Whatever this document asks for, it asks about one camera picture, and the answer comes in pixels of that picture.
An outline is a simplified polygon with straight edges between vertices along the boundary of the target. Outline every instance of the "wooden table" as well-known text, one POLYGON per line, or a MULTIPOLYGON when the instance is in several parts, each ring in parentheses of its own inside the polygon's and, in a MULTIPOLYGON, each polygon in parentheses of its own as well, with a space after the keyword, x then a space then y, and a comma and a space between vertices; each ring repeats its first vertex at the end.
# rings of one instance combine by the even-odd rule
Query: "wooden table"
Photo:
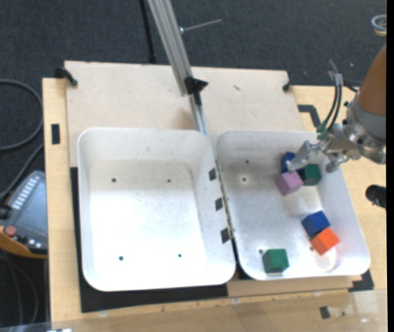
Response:
MULTIPOLYGON (((91 83, 94 83, 94 77, 98 77, 101 81, 110 80, 112 72, 115 72, 115 67, 139 68, 140 66, 121 66, 101 63, 91 65, 91 63, 67 62, 66 67, 71 71, 74 77, 79 77, 79 84, 88 86, 92 85, 91 83), (89 69, 91 67, 97 67, 103 71, 99 73, 100 75, 88 77, 88 73, 91 73, 92 70, 89 69)), ((143 68, 150 68, 150 73, 152 70, 157 70, 160 74, 166 73, 165 66, 143 66, 143 68)), ((214 75, 212 84, 217 84, 218 77, 223 78, 220 76, 221 71, 223 71, 223 75, 225 75, 225 77, 226 75, 233 75, 236 72, 245 72, 236 71, 235 69, 196 68, 194 75, 196 77, 199 76, 198 74, 208 77, 212 77, 212 75, 214 75)), ((270 91, 269 88, 276 87, 276 89, 281 92, 281 85, 287 81, 287 75, 285 72, 281 71, 257 71, 256 74, 258 75, 256 80, 249 80, 251 77, 254 77, 251 76, 254 75, 254 73, 250 73, 250 71, 248 71, 248 74, 244 74, 245 79, 243 81, 238 80, 237 77, 236 83, 232 84, 235 91, 243 91, 243 99, 239 98, 240 104, 231 104, 231 107, 234 108, 234 112, 232 114, 243 112, 239 105, 245 101, 245 98, 247 100, 248 96, 246 95, 245 90, 248 90, 249 87, 249 92, 252 94, 255 92, 257 95, 257 97, 254 98, 255 104, 250 105, 249 112, 253 114, 256 113, 256 111, 259 112, 261 109, 267 107, 266 109, 269 110, 268 113, 277 112, 280 115, 280 120, 278 121, 278 125, 281 127, 280 129, 287 129, 287 124, 281 125, 282 122, 287 122, 282 120, 284 118, 288 118, 287 116, 285 117, 285 111, 279 111, 278 109, 273 110, 273 108, 268 105, 270 100, 267 99, 269 97, 269 93, 272 93, 272 90, 270 91), (268 83, 270 86, 264 89, 263 80, 267 80, 265 83, 268 83)), ((171 91, 176 87, 173 79, 172 81, 168 79, 165 81, 160 77, 156 82, 165 83, 165 90, 167 90, 166 94, 169 97, 174 96, 174 91, 171 91)), ((304 281, 303 279, 294 279, 293 282, 282 282, 282 284, 275 284, 273 287, 266 288, 264 290, 262 288, 257 289, 251 284, 239 285, 238 282, 234 281, 230 282, 231 285, 229 292, 229 296, 234 298, 212 299, 186 303, 156 304, 131 308, 119 308, 94 313, 82 313, 79 302, 79 278, 77 273, 77 256, 75 249, 71 180, 69 176, 69 168, 73 164, 72 159, 70 160, 70 141, 68 139, 70 137, 75 138, 75 131, 79 131, 79 129, 73 131, 74 127, 72 126, 70 126, 71 130, 68 130, 68 116, 70 115, 70 112, 73 112, 73 106, 70 105, 70 102, 73 101, 71 99, 73 93, 70 93, 69 91, 71 87, 72 86, 68 85, 66 80, 63 79, 48 78, 43 80, 45 161, 48 192, 48 233, 50 245, 50 315, 51 321, 55 326, 70 327, 81 325, 82 330, 93 330, 100 326, 100 328, 105 328, 105 330, 115 329, 116 331, 119 331, 122 328, 122 324, 124 324, 128 331, 132 331, 132 329, 137 330, 139 324, 145 325, 148 321, 152 321, 153 323, 156 322, 158 326, 165 326, 165 331, 170 331, 171 329, 169 329, 168 326, 175 326, 180 320, 184 323, 186 322, 183 326, 184 329, 187 329, 188 331, 203 331, 205 330, 204 326, 208 326, 208 324, 211 323, 214 324, 214 326, 217 326, 219 331, 247 331, 248 327, 245 324, 245 318, 249 316, 250 313, 258 313, 259 315, 265 316, 265 319, 261 322, 259 322, 260 319, 258 319, 256 322, 251 323, 266 324, 270 315, 264 311, 271 308, 274 300, 284 301, 285 303, 282 302, 283 306, 283 304, 288 305, 286 304, 287 300, 292 301, 293 299, 296 299, 297 302, 300 302, 300 299, 302 299, 304 301, 303 306, 306 308, 306 317, 308 320, 308 316, 312 312, 312 307, 317 304, 327 304, 327 302, 323 300, 327 300, 327 297, 330 297, 332 299, 331 301, 335 301, 337 304, 340 303, 344 305, 349 304, 349 301, 366 301, 367 299, 373 301, 376 299, 377 304, 374 305, 376 310, 374 313, 379 313, 377 308, 385 308, 384 302, 387 289, 386 212, 380 207, 373 206, 366 199, 365 191, 371 184, 386 184, 386 168, 372 164, 363 159, 353 163, 346 163, 342 165, 342 169, 355 206, 355 211, 358 215, 359 222, 370 250, 370 272, 377 289, 375 292, 358 294, 350 294, 347 292, 347 288, 352 285, 352 280, 358 280, 361 279, 361 277, 337 277, 333 279, 322 279, 321 281, 318 279, 311 279, 308 281, 304 281), (59 127, 60 133, 60 142, 57 144, 53 143, 52 138, 54 125, 59 127), (202 321, 203 316, 211 316, 211 319, 209 321, 202 321), (189 321, 195 321, 196 324, 190 327, 188 323, 189 321)), ((104 88, 106 89, 107 87, 112 88, 112 85, 106 86, 106 83, 101 83, 100 87, 98 87, 98 90, 96 91, 103 93, 104 88)), ((220 90, 217 89, 217 87, 214 87, 212 91, 208 89, 208 91, 205 90, 204 92, 205 97, 210 99, 211 95, 220 93, 220 90)), ((351 92, 345 91, 343 102, 345 100, 350 100, 352 96, 351 92)), ((324 118, 332 103, 333 88, 321 86, 293 86, 286 97, 288 97, 288 99, 283 101, 282 107, 286 107, 287 112, 289 112, 292 117, 289 127, 292 127, 291 129, 300 129, 304 127, 306 130, 313 130, 314 127, 310 116, 307 113, 298 113, 296 104, 315 105, 320 118, 324 118), (297 111, 297 115, 295 117, 291 113, 294 112, 294 107, 297 111)), ((174 102, 180 103, 183 101, 180 100, 180 98, 177 98, 174 102)), ((219 124, 219 122, 223 123, 223 121, 213 121, 214 117, 211 115, 211 111, 209 111, 209 109, 214 109, 217 105, 217 99, 212 98, 208 102, 205 101, 205 107, 207 107, 208 104, 212 107, 208 107, 208 112, 206 112, 206 108, 204 108, 204 110, 207 115, 207 123, 210 125, 209 129, 217 129, 217 127, 219 127, 220 130, 223 130, 223 124, 219 124)), ((226 112, 227 109, 227 107, 224 108, 220 105, 218 107, 219 113, 226 112)), ((268 114, 268 116, 268 123, 271 124, 271 119, 275 119, 276 116, 272 117, 272 114, 268 114)), ((180 119, 181 122, 183 122, 182 124, 184 125, 184 128, 192 127, 189 118, 183 116, 180 117, 180 119)), ((295 311, 301 311, 300 306, 292 306, 292 308, 294 307, 296 307, 295 311)), ((354 310, 352 314, 359 315, 360 312, 361 311, 357 309, 354 310)))

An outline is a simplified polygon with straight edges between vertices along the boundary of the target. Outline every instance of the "blue cube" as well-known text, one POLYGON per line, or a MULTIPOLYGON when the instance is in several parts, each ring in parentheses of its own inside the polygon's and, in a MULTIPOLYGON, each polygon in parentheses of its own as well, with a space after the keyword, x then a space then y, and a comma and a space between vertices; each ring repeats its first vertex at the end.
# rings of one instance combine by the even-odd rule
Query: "blue cube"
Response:
POLYGON ((291 161, 295 158, 295 154, 293 152, 286 152, 280 160, 281 164, 281 173, 284 174, 288 172, 288 166, 286 165, 286 161, 291 161))
POLYGON ((322 210, 308 215, 301 223, 309 236, 315 236, 330 226, 329 220, 322 210))

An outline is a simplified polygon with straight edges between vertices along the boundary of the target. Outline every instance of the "block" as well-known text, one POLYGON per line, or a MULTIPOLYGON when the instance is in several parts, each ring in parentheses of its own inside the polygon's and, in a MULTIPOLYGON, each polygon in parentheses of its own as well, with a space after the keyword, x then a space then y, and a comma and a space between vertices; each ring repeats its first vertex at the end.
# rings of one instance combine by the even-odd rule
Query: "block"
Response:
POLYGON ((281 173, 284 174, 288 172, 288 166, 286 165, 286 161, 291 161, 295 158, 295 154, 293 152, 286 152, 280 159, 281 173))
POLYGON ((331 228, 326 228, 322 232, 320 232, 316 237, 310 240, 311 245, 315 248, 315 250, 320 254, 324 255, 328 252, 332 247, 337 245, 340 240, 337 235, 332 231, 331 228))
POLYGON ((287 196, 297 191, 303 185, 303 180, 296 171, 285 172, 277 178, 276 184, 282 195, 287 196))
POLYGON ((266 273, 282 273, 289 267, 288 255, 284 248, 267 250, 261 258, 266 273))
POLYGON ((330 222, 322 210, 308 215, 301 221, 301 224, 309 236, 315 236, 330 226, 330 222))
POLYGON ((303 180, 303 185, 316 185, 321 180, 320 167, 317 164, 310 163, 297 172, 303 180))

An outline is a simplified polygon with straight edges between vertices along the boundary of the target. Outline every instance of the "black floor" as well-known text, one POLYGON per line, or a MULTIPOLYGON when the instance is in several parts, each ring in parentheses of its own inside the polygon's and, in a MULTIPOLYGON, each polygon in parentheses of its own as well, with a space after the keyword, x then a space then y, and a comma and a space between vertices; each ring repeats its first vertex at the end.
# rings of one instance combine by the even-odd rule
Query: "black floor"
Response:
MULTIPOLYGON (((386 42, 370 24, 386 14, 387 0, 171 0, 193 66, 279 69, 293 84, 330 84, 325 72, 332 59, 347 80, 361 81, 386 42)), ((159 64, 167 64, 153 31, 159 64)), ((41 95, 41 79, 54 76, 65 60, 147 63, 149 49, 138 0, 0 0, 0 79, 23 82, 41 95)), ((0 141, 3 146, 27 138, 39 125, 41 109, 33 94, 0 86, 0 141)), ((30 142, 0 153, 0 192, 42 144, 30 142)), ((24 174, 44 170, 41 150, 24 174)), ((46 262, 10 259, 32 278, 39 298, 36 321, 46 320, 46 262)), ((22 322, 31 321, 35 298, 17 273, 22 322)), ((14 276, 0 259, 0 323, 20 323, 14 276)))

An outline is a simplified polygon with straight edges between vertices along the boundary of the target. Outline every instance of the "green cube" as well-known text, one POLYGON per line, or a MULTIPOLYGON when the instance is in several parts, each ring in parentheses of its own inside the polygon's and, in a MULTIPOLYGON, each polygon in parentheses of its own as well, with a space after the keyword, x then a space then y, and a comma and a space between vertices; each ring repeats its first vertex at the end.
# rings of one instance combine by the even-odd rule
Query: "green cube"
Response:
POLYGON ((266 273, 282 273, 289 267, 288 255, 284 248, 267 250, 261 258, 266 273))
POLYGON ((303 180, 303 185, 316 185, 321 180, 320 167, 310 163, 297 171, 303 180))

